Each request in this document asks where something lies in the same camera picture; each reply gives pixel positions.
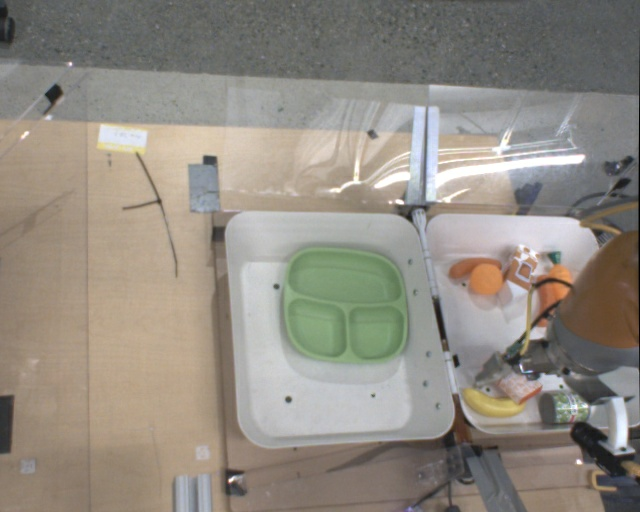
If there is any pink and orange pizza slice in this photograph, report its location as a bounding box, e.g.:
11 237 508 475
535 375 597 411
496 373 544 406

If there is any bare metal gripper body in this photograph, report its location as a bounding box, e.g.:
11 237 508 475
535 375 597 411
503 339 557 377

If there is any orange carrot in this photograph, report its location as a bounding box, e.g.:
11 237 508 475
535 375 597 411
535 250 574 329

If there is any white plastic tray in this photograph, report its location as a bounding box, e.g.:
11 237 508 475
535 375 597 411
223 210 457 449
424 213 640 436

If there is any yellow banana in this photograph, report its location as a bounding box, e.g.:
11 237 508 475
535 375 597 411
461 386 527 419

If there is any green divided plate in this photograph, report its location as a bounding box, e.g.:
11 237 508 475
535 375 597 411
282 246 411 366

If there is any black cylinder on white bracket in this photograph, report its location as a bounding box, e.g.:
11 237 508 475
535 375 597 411
570 396 640 480

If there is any green and white can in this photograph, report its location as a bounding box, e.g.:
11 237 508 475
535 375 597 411
538 390 592 427

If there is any thin black and white rod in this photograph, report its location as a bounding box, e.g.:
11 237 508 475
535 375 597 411
412 209 460 397

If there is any orange round doughnut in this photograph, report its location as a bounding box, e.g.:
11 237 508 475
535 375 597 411
468 262 504 296

